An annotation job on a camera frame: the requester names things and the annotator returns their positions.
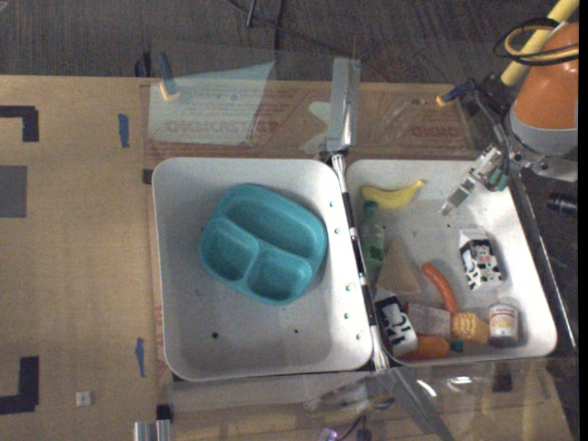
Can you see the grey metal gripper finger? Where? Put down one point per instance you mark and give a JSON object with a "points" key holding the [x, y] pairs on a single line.
{"points": [[459, 195]]}

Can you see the teal divided plate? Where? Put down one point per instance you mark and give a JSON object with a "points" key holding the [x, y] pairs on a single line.
{"points": [[262, 241]]}

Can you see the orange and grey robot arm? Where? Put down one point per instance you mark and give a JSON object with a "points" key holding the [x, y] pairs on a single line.
{"points": [[546, 94]]}

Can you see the clear green plastic bottle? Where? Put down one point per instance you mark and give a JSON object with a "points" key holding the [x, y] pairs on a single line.
{"points": [[372, 239]]}

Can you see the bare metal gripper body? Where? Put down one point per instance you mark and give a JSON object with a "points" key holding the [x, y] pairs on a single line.
{"points": [[494, 159]]}

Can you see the orange carrot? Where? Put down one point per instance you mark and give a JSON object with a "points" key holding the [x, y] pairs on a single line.
{"points": [[432, 348]]}

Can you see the yellow banana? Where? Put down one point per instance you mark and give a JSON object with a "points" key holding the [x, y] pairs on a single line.
{"points": [[390, 196]]}

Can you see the white plastic tray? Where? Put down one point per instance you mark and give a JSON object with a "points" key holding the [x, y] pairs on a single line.
{"points": [[257, 338], [436, 232]]}

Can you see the small white square block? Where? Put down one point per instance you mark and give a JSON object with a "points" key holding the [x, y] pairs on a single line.
{"points": [[83, 398]]}

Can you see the yellow waffle biscuit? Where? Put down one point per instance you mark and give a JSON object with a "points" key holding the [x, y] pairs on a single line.
{"points": [[468, 326]]}

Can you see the tan triangular bread slice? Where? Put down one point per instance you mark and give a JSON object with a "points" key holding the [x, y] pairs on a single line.
{"points": [[397, 274]]}

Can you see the cow print milk carton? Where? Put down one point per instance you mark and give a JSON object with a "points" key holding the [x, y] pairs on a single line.
{"points": [[480, 260]]}

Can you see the small white and orange can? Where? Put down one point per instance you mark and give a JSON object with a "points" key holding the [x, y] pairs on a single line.
{"points": [[503, 324]]}

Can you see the cow print white bottle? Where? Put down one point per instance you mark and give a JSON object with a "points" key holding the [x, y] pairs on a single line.
{"points": [[396, 324]]}

